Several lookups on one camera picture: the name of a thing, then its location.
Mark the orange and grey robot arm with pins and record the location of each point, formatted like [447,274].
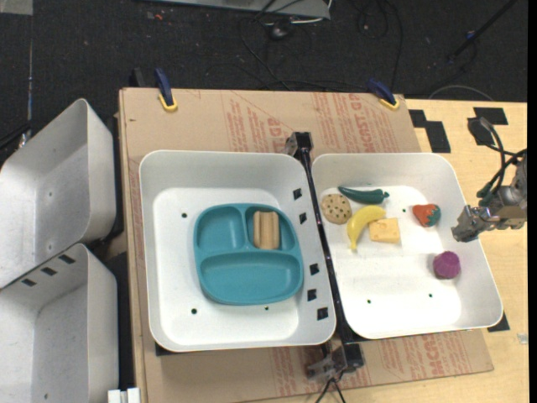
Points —
[522,170]

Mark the teal divided plate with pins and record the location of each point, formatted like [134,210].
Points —
[247,275]

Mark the brown cardboard board red print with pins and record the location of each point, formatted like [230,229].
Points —
[235,124]

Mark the yellow banana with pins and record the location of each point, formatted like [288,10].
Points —
[361,221]

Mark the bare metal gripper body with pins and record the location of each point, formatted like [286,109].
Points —
[509,212]

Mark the green toy pepper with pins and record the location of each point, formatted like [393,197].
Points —
[363,195]

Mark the white plastic tray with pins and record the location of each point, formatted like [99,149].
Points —
[54,334]
[46,191]
[176,309]
[403,300]

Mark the red toy strawberry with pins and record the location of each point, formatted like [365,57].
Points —
[425,215]

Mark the tan toy bread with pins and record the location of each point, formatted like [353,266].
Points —
[266,229]

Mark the yellow cheese wedge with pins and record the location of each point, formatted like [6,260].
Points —
[385,231]

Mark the tan chocolate chip biscuit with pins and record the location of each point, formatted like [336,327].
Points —
[336,209]

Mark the purple toy grapes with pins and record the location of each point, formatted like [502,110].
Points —
[446,265]

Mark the thin black rod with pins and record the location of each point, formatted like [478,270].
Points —
[325,242]

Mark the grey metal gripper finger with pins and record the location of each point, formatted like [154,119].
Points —
[463,230]
[476,213]

